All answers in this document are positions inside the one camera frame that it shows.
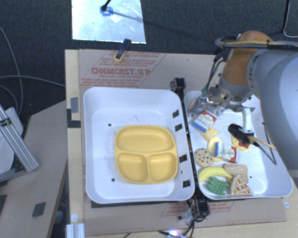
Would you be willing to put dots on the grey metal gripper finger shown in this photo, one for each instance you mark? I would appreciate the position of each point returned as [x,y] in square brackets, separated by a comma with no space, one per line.
[198,105]
[219,110]

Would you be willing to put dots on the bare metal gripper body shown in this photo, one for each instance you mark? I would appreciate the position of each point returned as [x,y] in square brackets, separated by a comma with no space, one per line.
[227,100]

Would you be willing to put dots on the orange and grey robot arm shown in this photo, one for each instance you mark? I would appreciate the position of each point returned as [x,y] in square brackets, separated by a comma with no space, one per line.
[275,90]

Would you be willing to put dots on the white blue red carton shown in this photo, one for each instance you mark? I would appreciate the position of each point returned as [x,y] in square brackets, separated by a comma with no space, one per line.
[227,152]
[203,121]

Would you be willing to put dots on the yellow square cracker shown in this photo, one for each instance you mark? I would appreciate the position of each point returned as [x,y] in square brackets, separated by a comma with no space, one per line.
[211,133]

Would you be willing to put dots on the thin black and white rod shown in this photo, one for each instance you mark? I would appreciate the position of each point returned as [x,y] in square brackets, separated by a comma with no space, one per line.
[188,137]

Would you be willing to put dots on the yellow round toy food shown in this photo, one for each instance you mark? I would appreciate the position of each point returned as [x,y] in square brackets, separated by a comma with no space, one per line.
[211,145]

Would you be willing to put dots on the yellow and red toy food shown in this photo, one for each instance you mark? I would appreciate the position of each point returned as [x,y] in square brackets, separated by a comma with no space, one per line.
[243,146]

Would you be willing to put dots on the brown chocolate chip biscuit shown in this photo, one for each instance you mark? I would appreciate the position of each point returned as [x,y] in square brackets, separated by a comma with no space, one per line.
[203,157]

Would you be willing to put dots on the yellow banana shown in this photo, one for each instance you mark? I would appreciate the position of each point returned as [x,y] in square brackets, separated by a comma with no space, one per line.
[212,172]

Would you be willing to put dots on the brown bread slice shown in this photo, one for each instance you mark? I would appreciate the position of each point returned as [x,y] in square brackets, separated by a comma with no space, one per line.
[238,170]

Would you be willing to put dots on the yellow divided plate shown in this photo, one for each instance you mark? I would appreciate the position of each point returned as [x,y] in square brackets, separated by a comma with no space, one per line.
[144,152]

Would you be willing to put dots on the green grapes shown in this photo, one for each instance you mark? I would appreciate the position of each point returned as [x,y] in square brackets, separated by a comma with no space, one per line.
[216,186]

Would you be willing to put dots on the brown cardboard board red print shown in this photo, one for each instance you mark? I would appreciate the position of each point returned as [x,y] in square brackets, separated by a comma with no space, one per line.
[129,68]

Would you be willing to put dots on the white plastic tray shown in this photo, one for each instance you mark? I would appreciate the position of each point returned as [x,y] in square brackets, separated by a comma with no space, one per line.
[265,175]
[106,108]

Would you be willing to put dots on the red and tan pizza slice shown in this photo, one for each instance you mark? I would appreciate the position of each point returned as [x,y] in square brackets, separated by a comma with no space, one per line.
[241,188]

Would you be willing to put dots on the black cylinder on white bracket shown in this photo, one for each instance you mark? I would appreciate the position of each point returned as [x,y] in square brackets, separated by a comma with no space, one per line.
[239,131]

